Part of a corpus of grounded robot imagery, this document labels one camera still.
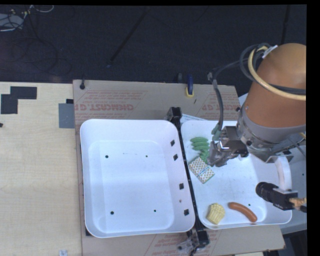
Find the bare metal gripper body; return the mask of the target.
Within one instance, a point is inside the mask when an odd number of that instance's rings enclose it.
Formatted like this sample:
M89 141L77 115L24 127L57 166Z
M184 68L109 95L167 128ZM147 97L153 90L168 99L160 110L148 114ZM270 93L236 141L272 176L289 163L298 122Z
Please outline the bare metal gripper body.
M219 142L215 144L219 160L256 154L262 151L259 146L261 146L259 138L243 125L225 126L220 133Z

